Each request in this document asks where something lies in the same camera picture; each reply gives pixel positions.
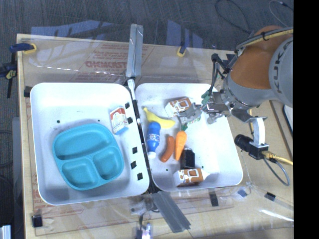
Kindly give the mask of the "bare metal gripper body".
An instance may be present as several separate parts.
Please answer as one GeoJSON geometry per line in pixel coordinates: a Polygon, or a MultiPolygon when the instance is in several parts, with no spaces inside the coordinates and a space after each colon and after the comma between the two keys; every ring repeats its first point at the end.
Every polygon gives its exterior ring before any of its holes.
{"type": "Polygon", "coordinates": [[[217,122],[219,118],[231,116],[230,105],[224,91],[206,91],[202,95],[202,111],[208,115],[208,124],[217,122]]]}

